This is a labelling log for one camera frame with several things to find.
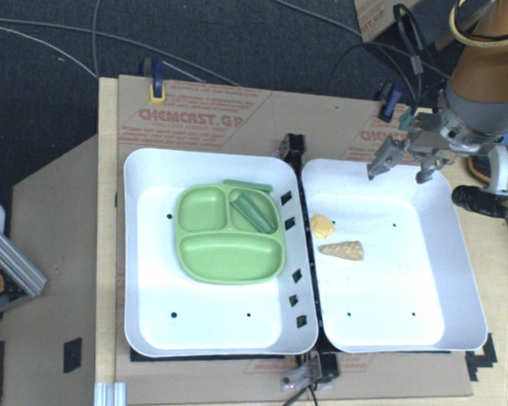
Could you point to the white plastic tray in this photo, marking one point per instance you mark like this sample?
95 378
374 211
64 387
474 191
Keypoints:
212 324
385 300

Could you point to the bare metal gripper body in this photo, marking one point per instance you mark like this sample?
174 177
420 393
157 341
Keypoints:
429 137

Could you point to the tan toy pizza slice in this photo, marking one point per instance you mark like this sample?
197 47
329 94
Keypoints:
344 250

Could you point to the brown cardboard board red print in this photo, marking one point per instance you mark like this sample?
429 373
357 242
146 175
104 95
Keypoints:
259 116

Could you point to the green toy celery stick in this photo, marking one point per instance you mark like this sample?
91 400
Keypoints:
253 213

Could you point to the black cylinder on white bracket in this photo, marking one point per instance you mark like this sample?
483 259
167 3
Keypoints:
481 202

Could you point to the green divided plate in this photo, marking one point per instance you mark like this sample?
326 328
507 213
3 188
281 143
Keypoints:
229 254

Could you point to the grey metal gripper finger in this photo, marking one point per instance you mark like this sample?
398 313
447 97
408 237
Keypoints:
384 159
428 169

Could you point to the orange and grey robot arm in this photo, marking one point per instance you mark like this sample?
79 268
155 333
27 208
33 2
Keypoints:
485 70

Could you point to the thin black rod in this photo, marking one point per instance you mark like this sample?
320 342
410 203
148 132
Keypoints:
310 244

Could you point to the yellow toy biscuit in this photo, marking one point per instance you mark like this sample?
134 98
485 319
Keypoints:
322 227

